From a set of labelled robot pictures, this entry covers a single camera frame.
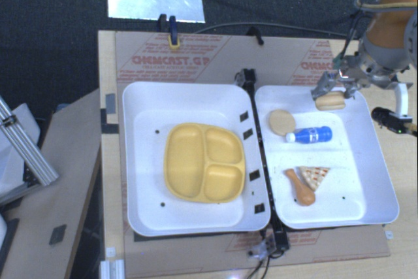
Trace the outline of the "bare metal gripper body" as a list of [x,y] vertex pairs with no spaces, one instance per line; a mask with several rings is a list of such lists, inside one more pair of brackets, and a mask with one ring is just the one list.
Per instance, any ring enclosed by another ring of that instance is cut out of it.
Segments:
[[403,73],[409,66],[401,69],[389,69],[373,60],[368,54],[345,55],[338,58],[338,80],[344,86],[368,88],[371,85],[379,88],[394,88],[398,73]]

